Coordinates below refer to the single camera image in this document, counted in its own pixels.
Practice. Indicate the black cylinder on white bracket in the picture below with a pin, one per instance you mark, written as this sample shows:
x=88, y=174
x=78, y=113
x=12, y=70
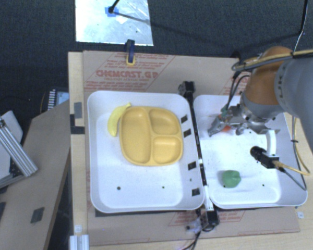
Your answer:
x=263, y=157

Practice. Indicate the yellow divided plate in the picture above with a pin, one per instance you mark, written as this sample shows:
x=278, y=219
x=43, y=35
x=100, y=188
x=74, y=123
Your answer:
x=146, y=137

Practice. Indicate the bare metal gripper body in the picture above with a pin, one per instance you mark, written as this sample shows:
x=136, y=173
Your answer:
x=236, y=116

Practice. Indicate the brown cardboard board red print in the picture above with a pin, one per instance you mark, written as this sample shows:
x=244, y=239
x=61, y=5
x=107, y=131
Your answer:
x=146, y=69

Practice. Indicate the yellow banana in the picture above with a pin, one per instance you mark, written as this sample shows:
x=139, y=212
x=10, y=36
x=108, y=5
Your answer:
x=113, y=121

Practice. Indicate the white plastic tray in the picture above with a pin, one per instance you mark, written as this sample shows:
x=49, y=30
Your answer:
x=232, y=152
x=141, y=186

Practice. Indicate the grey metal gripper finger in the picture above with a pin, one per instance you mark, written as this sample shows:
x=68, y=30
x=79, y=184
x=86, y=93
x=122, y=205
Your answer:
x=215, y=126
x=240, y=130

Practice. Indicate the orange carrot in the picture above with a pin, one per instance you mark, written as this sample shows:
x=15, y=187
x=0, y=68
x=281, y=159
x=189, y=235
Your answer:
x=226, y=128

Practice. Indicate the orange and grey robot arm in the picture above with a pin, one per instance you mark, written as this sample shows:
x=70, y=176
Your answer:
x=289, y=87

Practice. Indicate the green round toy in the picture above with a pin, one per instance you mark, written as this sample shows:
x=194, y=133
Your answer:
x=230, y=179

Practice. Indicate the thin black and white rod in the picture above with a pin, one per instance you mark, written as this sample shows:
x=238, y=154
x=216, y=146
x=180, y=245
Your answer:
x=197, y=139

